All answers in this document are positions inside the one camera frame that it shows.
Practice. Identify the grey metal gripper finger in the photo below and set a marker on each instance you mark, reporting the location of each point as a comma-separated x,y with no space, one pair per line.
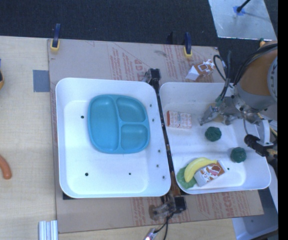
229,120
208,116

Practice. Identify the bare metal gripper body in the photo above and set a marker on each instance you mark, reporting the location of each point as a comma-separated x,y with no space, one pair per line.
243,109

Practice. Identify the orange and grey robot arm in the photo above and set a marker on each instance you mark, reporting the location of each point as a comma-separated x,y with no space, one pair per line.
254,76

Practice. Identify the green broccoli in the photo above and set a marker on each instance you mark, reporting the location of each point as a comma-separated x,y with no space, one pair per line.
213,134
238,155

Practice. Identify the orange and white packet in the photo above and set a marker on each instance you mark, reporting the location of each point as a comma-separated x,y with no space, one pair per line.
180,119

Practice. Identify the white plastic tray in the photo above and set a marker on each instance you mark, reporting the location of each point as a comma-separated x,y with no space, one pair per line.
108,174
198,146

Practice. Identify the orange and white carton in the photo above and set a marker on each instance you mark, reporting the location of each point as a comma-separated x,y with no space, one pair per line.
200,70
209,174

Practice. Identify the thin black and white rod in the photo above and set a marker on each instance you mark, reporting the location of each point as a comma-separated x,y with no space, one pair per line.
164,131

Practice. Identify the yellow banana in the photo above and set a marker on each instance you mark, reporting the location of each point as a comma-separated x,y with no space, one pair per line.
196,167

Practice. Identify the green lettuce leaf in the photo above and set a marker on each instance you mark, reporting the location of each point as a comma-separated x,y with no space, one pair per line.
181,177

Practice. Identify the blue divided plate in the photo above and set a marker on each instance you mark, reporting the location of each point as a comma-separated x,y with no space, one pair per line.
103,124

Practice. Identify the brown cardboard board, red print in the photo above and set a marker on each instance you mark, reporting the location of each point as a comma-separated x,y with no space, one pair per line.
103,59

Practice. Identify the black cylinder on white bracket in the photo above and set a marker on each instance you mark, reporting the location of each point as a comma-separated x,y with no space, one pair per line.
257,144

